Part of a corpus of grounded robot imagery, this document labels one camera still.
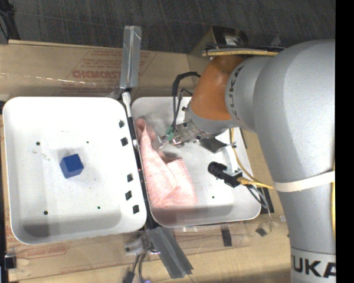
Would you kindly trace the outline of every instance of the black metal stand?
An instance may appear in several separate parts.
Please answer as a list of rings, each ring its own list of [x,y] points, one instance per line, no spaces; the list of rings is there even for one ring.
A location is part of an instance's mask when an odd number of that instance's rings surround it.
[[[8,0],[0,0],[0,16],[4,21],[8,38],[20,40],[16,22],[14,21],[14,7]]]

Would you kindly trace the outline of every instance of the cardboard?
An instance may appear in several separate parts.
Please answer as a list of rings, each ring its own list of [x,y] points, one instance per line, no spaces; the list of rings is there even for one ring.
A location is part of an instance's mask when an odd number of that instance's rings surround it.
[[[170,96],[171,84],[175,77],[189,71],[186,54],[142,51],[141,58],[139,86],[132,92],[133,99],[143,96]],[[0,45],[0,100],[6,101],[16,96],[112,96],[119,85],[119,75],[97,80],[87,75],[72,78],[74,71],[83,71],[83,66],[88,64],[96,66],[90,69],[100,70],[98,66],[103,63],[96,62],[97,60],[106,60],[106,64],[113,66],[113,71],[118,68],[120,71],[122,52],[115,48],[23,41]],[[193,79],[182,80],[181,87],[193,90]],[[245,141],[254,175],[263,182],[271,183],[257,136],[246,133]],[[122,281],[135,260],[133,255],[126,253],[125,244],[134,241],[140,234],[138,232],[49,245],[26,245],[15,238],[10,226],[1,116],[0,145],[6,248],[8,254],[15,255],[17,259],[17,268],[9,270],[9,281]],[[272,190],[270,196],[275,210],[271,215],[260,215],[256,219],[240,223],[174,231],[176,240],[194,267],[198,282],[232,282],[232,279],[236,281],[240,278],[244,282],[254,278],[260,279],[257,282],[284,282],[282,280],[289,273],[290,261],[287,226],[277,193]],[[232,246],[225,246],[221,228],[229,230]],[[263,228],[266,236],[261,237],[255,231],[257,228]],[[150,260],[151,262],[145,262],[143,267],[145,278],[167,282],[169,275],[158,256],[152,255]],[[185,278],[173,282],[190,281]]]

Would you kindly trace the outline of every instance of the dark floor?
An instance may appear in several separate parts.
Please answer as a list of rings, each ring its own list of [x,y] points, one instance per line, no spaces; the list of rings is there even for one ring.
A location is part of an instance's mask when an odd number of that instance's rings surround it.
[[[212,25],[239,28],[261,45],[278,35],[285,47],[336,31],[336,0],[9,1],[21,38],[32,41],[121,47],[123,27],[138,25],[142,49],[189,52]],[[0,222],[2,214],[0,184]]]

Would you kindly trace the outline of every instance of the pink towel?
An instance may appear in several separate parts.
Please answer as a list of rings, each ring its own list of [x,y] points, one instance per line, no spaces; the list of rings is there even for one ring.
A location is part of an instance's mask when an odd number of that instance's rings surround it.
[[[198,198],[183,160],[168,159],[164,153],[153,149],[151,144],[157,136],[144,119],[137,119],[135,127],[152,206],[168,208],[195,205]]]

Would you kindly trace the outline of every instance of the blue block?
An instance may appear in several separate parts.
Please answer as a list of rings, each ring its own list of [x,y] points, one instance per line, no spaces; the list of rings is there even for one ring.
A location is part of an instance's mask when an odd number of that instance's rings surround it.
[[[70,178],[79,175],[83,171],[84,166],[78,154],[73,154],[63,157],[60,162],[60,169],[62,170],[65,178]]]

